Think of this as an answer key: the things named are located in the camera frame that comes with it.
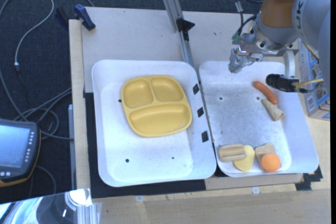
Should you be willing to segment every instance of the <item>cardboard box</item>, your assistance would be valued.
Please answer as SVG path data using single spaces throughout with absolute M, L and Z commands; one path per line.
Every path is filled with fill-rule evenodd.
M 313 79 L 322 78 L 320 65 L 317 59 L 309 52 L 302 41 L 298 40 L 299 45 L 299 59 L 301 70 L 301 81 L 309 81 Z M 327 94 L 323 82 L 312 83 L 305 86 L 305 89 L 311 91 L 304 93 L 304 100 L 306 102 L 307 114 L 311 118 L 330 120 L 330 97 Z

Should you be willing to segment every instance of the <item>orange toy food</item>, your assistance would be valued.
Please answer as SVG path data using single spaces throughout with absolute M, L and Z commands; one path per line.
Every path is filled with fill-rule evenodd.
M 281 166 L 281 160 L 275 153 L 266 153 L 261 158 L 261 167 L 267 172 L 275 172 Z
M 261 91 L 266 96 L 267 100 L 272 104 L 278 103 L 277 97 L 265 84 L 261 83 L 260 81 L 255 81 L 253 82 L 253 87 Z

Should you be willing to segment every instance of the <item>screen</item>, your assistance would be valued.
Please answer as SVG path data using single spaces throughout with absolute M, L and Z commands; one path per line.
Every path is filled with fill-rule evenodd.
M 29 131 L 29 128 L 0 125 L 0 166 L 21 167 Z

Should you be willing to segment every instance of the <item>yellow plate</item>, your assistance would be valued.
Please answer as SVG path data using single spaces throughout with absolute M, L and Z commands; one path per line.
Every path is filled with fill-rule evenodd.
M 122 105 L 131 129 L 142 137 L 158 137 L 187 129 L 191 108 L 181 85 L 169 76 L 146 76 L 127 81 Z

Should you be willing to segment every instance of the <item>orange fruit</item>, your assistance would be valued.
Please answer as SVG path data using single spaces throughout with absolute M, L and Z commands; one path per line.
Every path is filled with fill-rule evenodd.
M 266 153 L 261 158 L 261 167 L 267 172 L 274 172 L 281 166 L 281 160 L 275 153 Z

